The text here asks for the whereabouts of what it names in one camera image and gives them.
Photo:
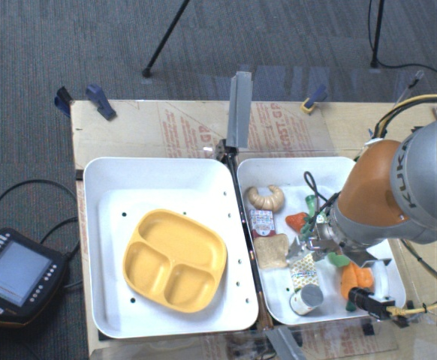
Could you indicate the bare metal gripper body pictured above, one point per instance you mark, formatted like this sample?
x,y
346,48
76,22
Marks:
x,y
329,234

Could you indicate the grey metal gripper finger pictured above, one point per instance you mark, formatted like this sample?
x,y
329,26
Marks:
x,y
295,249
320,254

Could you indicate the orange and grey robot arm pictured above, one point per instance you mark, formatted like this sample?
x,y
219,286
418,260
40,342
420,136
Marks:
x,y
376,186

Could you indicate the yellow patterned packet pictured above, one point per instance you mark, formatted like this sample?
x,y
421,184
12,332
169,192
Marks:
x,y
304,272

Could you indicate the brown toy bread slice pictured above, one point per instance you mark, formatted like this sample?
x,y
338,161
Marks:
x,y
271,251

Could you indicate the red toy strawberry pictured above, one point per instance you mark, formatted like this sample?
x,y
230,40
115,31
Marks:
x,y
296,220

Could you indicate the green toy vegetable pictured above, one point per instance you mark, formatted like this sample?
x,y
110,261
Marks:
x,y
311,203

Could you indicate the red and white sauce packet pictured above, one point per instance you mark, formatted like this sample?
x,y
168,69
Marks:
x,y
261,223

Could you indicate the orange toy carrot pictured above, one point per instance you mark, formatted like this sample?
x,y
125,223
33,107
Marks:
x,y
355,278

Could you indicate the white can with grey lid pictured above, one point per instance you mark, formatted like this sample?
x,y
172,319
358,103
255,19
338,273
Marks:
x,y
306,299

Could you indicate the beige toy croissant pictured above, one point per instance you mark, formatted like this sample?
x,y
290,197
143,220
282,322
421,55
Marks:
x,y
265,200

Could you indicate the small green toy piece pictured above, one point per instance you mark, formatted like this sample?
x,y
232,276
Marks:
x,y
350,306

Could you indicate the white plastic tray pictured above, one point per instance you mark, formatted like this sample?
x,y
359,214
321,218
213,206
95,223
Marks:
x,y
275,171
166,178

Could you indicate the yellow divided plate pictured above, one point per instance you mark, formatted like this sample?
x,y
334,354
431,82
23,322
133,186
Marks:
x,y
173,257

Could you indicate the brown cardboard board, red print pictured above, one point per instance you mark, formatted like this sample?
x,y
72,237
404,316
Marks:
x,y
147,133

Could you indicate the black tripod leg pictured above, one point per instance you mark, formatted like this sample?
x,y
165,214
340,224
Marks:
x,y
378,24
171,28

